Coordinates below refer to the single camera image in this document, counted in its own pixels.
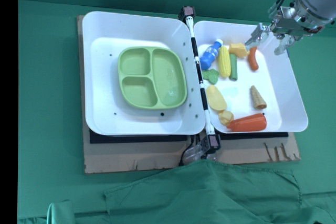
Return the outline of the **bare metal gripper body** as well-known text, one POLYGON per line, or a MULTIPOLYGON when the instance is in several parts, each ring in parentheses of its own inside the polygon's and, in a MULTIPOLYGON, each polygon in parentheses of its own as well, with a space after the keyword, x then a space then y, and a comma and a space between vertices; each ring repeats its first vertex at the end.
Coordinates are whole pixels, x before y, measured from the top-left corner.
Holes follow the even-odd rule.
POLYGON ((327 5, 312 5, 303 0, 293 0, 288 7, 273 4, 268 15, 275 36, 288 35, 296 40, 318 33, 329 23, 327 5))

